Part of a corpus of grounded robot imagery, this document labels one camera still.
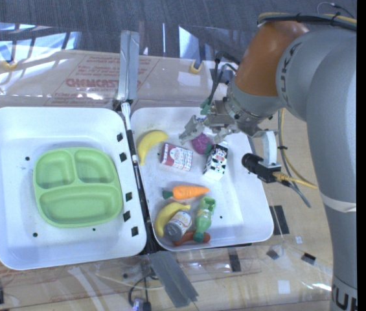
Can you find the green divided plate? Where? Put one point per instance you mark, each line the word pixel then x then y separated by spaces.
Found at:
pixel 75 202

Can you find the red and white carton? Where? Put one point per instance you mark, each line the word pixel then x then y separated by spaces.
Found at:
pixel 176 156

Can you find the purple grapes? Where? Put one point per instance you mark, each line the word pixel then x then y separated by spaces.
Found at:
pixel 201 144

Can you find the small white can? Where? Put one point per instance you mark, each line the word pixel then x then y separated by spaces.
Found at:
pixel 177 226

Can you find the brown cardboard board red print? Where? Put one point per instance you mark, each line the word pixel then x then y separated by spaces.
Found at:
pixel 82 76

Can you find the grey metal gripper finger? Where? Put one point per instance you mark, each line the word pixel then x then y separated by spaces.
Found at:
pixel 221 134
pixel 191 129

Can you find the black cylinder on white bracket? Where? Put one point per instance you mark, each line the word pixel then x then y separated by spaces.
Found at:
pixel 260 166

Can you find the yellow banana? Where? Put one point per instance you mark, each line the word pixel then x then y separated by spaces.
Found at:
pixel 163 217
pixel 147 141

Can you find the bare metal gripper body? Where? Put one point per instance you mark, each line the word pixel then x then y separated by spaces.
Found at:
pixel 222 115

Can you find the white plastic tray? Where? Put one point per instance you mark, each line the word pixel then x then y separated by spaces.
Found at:
pixel 14 134
pixel 244 206

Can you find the cow print milk carton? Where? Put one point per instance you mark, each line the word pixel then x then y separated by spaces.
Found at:
pixel 216 162

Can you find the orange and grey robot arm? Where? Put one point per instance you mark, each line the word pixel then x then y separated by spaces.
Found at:
pixel 325 86

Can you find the brown sausage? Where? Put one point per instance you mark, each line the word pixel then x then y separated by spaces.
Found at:
pixel 186 237

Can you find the orange carrot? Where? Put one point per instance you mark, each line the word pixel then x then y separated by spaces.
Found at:
pixel 187 192

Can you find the green bottle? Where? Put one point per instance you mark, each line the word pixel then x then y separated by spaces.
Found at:
pixel 203 220

